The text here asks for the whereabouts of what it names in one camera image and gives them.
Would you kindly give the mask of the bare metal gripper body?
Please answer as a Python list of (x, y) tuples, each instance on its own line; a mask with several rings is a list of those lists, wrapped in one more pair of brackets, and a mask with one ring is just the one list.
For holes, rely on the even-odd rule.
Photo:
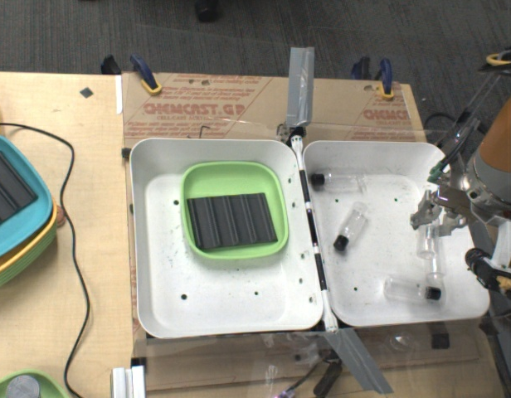
[(511, 220), (511, 162), (470, 160), (462, 173), (436, 181), (437, 201), (469, 222), (499, 226)]

